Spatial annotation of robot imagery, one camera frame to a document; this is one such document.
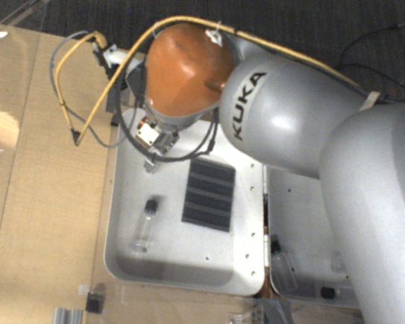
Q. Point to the white plastic tray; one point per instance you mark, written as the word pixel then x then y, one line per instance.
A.
pixel 189 253
pixel 300 217

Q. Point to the black ribbed foam pad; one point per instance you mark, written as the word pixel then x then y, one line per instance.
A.
pixel 209 195

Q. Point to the clear plastic bottle black cap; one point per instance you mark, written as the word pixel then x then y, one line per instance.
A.
pixel 283 265
pixel 331 293
pixel 145 224

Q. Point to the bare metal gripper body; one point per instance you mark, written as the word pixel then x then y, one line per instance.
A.
pixel 155 137

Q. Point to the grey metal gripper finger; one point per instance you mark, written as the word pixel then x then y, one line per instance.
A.
pixel 149 165

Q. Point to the black cylinder on white bracket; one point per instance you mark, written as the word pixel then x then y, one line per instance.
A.
pixel 109 56

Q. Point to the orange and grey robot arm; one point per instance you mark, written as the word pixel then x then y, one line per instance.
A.
pixel 292 118

